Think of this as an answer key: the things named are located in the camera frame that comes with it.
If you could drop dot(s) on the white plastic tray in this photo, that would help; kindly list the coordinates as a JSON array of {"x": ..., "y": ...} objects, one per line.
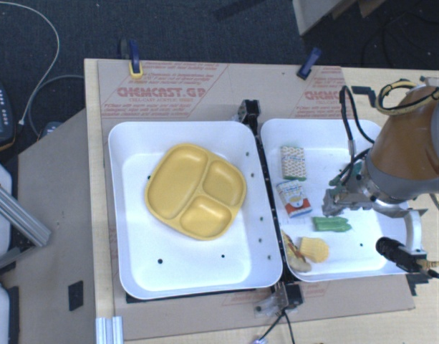
[
  {"x": 344, "y": 256},
  {"x": 190, "y": 267}
]

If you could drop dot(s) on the red and white carton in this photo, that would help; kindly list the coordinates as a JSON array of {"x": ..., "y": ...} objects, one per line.
[{"x": 294, "y": 199}]

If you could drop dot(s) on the black cylinder on white bracket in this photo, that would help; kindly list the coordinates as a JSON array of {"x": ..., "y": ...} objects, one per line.
[{"x": 396, "y": 251}]

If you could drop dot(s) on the green and white carton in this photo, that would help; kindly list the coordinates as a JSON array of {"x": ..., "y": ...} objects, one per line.
[{"x": 293, "y": 161}]

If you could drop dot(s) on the yellow ribbed toy food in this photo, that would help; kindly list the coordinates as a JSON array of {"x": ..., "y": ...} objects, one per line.
[{"x": 315, "y": 249}]

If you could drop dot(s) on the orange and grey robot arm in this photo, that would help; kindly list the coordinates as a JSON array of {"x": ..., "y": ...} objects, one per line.
[{"x": 401, "y": 149}]

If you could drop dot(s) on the yellow divided plate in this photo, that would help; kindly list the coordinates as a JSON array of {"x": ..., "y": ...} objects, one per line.
[{"x": 190, "y": 188}]

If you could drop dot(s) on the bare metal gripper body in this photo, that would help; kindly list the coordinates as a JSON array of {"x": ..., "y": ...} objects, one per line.
[{"x": 359, "y": 196}]

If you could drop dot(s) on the thin black and white rod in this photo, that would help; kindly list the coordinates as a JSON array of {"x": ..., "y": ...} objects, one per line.
[{"x": 267, "y": 181}]

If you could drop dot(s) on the green toy pea pod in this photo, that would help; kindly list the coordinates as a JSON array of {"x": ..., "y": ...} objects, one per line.
[{"x": 330, "y": 224}]

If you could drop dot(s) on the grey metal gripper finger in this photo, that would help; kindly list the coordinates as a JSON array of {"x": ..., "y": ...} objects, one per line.
[
  {"x": 330, "y": 210},
  {"x": 332, "y": 195}
]

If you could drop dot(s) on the brown cardboard board red print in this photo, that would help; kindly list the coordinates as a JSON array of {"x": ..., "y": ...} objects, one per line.
[{"x": 190, "y": 95}]

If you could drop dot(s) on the yellow and red toy food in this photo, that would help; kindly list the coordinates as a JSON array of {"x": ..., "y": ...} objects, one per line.
[{"x": 294, "y": 254}]

